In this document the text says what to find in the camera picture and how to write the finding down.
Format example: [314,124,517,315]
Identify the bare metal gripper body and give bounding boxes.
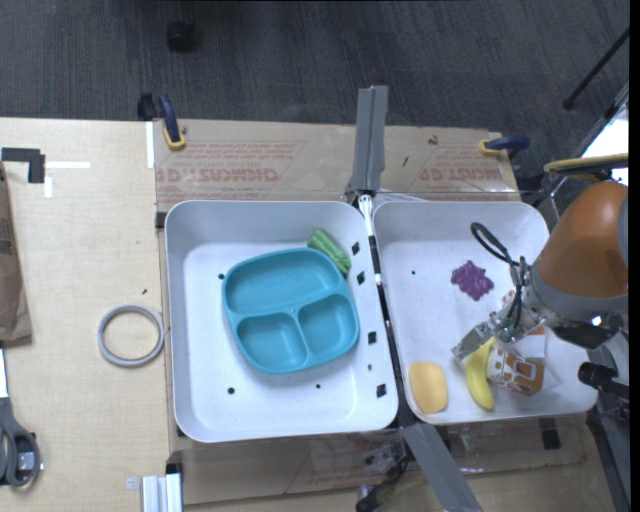
[489,287,549,345]

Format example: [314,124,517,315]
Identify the yellow banana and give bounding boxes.
[465,336,497,413]

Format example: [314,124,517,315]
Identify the white plastic tray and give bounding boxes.
[372,200,600,427]
[163,199,400,445]

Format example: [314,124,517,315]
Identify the orange and white carton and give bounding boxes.
[486,324,550,398]

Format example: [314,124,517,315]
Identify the purple toy grapes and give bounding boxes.
[450,259,495,302]

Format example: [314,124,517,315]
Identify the yellow oval toy bread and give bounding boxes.
[408,360,449,416]

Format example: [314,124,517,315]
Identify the green toy bean pods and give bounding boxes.
[306,227,353,277]

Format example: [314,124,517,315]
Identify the blue divided plate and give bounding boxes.
[221,247,361,375]

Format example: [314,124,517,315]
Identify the brown cardboard board red print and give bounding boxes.
[152,118,587,506]

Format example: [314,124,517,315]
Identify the white tape roll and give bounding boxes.
[96,303,166,369]

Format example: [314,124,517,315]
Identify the brown paper bag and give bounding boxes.
[0,162,34,345]

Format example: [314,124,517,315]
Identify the black cylinder on white bracket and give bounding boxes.
[577,361,629,397]

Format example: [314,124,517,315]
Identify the grey handled scissors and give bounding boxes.
[0,394,42,489]

